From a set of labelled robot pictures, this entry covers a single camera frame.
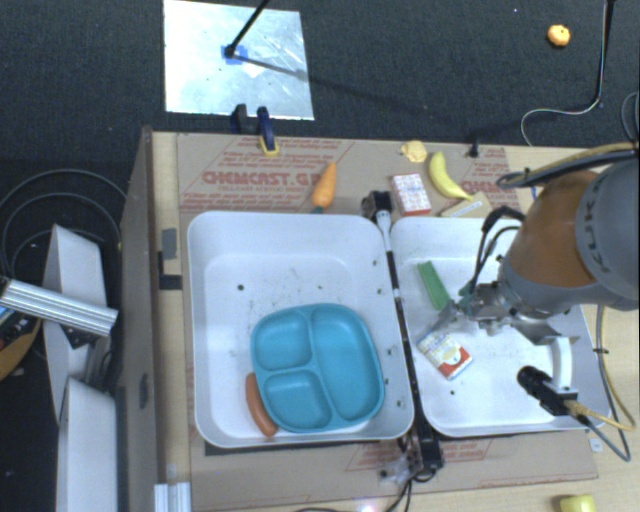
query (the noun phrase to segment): black floor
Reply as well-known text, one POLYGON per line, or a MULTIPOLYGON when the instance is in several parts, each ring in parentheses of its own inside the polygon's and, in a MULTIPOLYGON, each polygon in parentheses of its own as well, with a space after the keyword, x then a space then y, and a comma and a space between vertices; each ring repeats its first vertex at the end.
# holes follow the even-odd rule
MULTIPOLYGON (((273 0, 272 8, 301 13, 316 116, 276 121, 276 131, 523 144, 520 119, 528 110, 591 102, 603 2, 273 0), (573 31, 565 49, 545 39, 554 23, 573 31)), ((533 143, 623 140, 620 108, 638 89, 639 41, 640 3, 618 0, 601 108, 532 118, 533 143)), ((164 111, 163 50, 160 0, 0 2, 0 200, 24 178, 56 168, 92 170, 126 188, 145 124, 228 131, 222 117, 164 111)), ((0 231, 21 202, 49 190, 90 195, 114 217, 121 212, 117 195, 91 179, 58 177, 3 207, 0 231)), ((17 216, 7 252, 53 221, 97 231, 109 260, 103 219, 73 201, 42 202, 17 216)), ((45 248, 40 238, 20 254, 19 278, 39 281, 45 248)), ((46 367, 32 351, 24 369, 0 382, 0 512, 53 509, 57 432, 46 367)))

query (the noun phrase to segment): green block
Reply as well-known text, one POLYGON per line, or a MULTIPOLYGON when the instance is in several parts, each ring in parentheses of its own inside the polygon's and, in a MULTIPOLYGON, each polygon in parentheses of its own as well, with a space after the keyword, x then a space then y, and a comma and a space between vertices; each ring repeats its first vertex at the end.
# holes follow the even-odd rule
POLYGON ((430 261, 419 263, 418 272, 420 272, 420 277, 422 277, 422 282, 427 289, 433 307, 437 311, 440 311, 451 301, 451 297, 449 297, 447 290, 442 284, 433 263, 430 261))

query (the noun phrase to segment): blue plate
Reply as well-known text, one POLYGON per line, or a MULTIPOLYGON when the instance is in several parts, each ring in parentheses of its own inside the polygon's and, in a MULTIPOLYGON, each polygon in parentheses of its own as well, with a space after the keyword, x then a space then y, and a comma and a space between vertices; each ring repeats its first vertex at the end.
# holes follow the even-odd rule
POLYGON ((314 304, 264 317, 251 335, 251 358, 267 412, 290 432, 356 425, 382 405, 371 336, 344 306, 314 304))

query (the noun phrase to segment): sausage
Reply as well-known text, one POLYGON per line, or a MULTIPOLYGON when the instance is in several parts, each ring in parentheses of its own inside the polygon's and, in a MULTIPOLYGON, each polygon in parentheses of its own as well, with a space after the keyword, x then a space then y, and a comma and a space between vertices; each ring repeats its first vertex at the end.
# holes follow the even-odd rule
POLYGON ((273 437, 278 431, 278 426, 271 420, 269 413, 264 408, 255 373, 247 375, 247 379, 245 380, 245 395, 251 417, 253 421, 256 422, 260 432, 267 437, 273 437))

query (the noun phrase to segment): metal sheet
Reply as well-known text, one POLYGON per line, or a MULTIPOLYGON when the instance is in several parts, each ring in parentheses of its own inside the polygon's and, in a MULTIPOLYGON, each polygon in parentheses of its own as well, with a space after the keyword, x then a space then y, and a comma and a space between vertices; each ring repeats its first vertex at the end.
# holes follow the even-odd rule
POLYGON ((266 9, 238 46, 243 60, 225 59, 253 13, 247 7, 164 2, 166 109, 228 115, 245 103, 250 115, 313 120, 300 14, 266 9))

